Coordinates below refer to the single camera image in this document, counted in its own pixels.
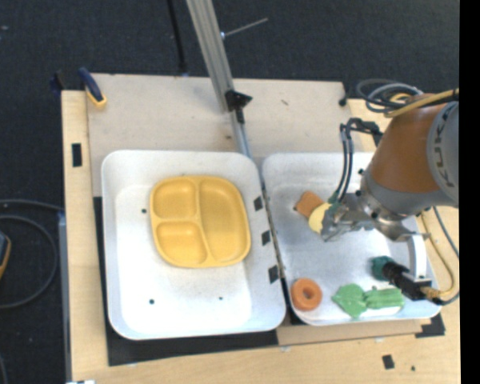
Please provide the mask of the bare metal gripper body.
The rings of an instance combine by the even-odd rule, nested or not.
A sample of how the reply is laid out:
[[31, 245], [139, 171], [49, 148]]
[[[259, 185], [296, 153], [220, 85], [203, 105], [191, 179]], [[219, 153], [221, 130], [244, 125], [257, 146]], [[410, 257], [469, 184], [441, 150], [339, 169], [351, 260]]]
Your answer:
[[403, 224], [408, 218], [396, 214], [373, 198], [345, 196], [325, 210], [321, 220], [324, 241], [339, 239], [341, 235], [359, 230], [377, 230], [393, 242], [405, 242], [413, 236], [424, 235]]

